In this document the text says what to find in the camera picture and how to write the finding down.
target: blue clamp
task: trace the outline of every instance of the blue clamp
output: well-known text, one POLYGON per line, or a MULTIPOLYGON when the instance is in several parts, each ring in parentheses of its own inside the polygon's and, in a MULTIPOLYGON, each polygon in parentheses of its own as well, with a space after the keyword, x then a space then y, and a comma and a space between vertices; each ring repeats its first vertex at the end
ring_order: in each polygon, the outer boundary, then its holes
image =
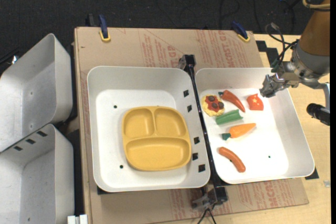
POLYGON ((237 23, 236 21, 232 21, 231 26, 233 30, 238 34, 238 37, 244 41, 244 42, 249 42, 250 37, 247 35, 244 27, 240 24, 237 23))
POLYGON ((99 26, 101 30, 99 31, 100 37, 102 41, 109 42, 111 40, 110 34, 107 31, 107 24, 104 15, 100 14, 98 15, 99 18, 99 26))

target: sausage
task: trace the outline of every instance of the sausage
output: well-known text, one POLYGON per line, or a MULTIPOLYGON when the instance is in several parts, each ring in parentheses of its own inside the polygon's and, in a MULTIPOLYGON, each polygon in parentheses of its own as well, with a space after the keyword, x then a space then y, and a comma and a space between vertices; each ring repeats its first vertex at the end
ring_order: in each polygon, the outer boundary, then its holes
POLYGON ((227 157, 230 161, 232 161, 232 163, 236 166, 238 172, 245 172, 246 167, 244 163, 234 152, 222 146, 219 148, 219 153, 221 154, 221 156, 227 157))

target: white tray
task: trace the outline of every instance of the white tray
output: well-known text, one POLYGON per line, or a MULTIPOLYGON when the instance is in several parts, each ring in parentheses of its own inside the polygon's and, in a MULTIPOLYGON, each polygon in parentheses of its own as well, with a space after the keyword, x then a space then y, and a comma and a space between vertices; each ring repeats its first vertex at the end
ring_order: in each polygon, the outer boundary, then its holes
POLYGON ((5 70, 0 79, 0 152, 72 109, 70 56, 53 34, 5 70))
POLYGON ((0 154, 0 223, 64 224, 74 214, 71 143, 51 124, 0 154))
MULTIPOLYGON (((222 125, 203 112, 216 171, 229 184, 304 177, 314 171, 314 160, 288 89, 272 98, 263 98, 259 93, 266 74, 271 74, 270 68, 209 68, 196 73, 200 99, 206 94, 218 95, 219 91, 229 90, 246 109, 245 113, 239 111, 242 120, 222 125), (263 111, 249 109, 246 98, 255 93, 264 103, 263 111), (251 133, 222 139, 220 134, 228 133, 231 126, 251 122, 257 124, 251 133), (219 155, 221 146, 240 157, 246 166, 244 173, 239 173, 227 158, 219 155)), ((227 101, 224 105, 225 112, 238 109, 227 101)))
POLYGON ((119 192, 207 184, 210 170, 206 146, 192 82, 186 72, 177 68, 95 67, 88 74, 88 94, 93 175, 101 189, 119 192), (129 109, 157 105, 174 108, 183 115, 192 154, 197 153, 197 159, 174 170, 136 170, 127 163, 123 150, 122 117, 129 109))

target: yellow plate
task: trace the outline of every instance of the yellow plate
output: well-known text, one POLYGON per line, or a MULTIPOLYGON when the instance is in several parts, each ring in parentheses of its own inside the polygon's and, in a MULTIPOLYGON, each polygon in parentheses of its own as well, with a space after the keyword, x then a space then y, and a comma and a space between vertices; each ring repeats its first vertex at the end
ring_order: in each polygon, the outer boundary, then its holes
POLYGON ((130 109, 122 119, 122 138, 127 161, 138 170, 176 169, 191 158, 188 128, 173 108, 130 109))

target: cardboard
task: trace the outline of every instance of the cardboard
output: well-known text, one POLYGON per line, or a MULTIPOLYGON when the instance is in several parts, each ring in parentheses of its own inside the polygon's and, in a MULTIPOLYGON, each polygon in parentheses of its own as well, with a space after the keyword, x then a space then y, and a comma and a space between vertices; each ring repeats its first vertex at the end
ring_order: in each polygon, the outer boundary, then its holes
MULTIPOLYGON (((89 223, 134 223, 199 218, 192 200, 199 189, 134 191, 98 194, 92 173, 87 74, 95 66, 176 67, 184 54, 193 54, 196 69, 207 67, 262 67, 254 36, 243 42, 233 31, 109 28, 110 42, 103 42, 99 28, 75 29, 75 57, 83 187, 89 223)), ((213 214, 288 207, 308 203, 301 179, 229 185, 228 202, 213 214)))

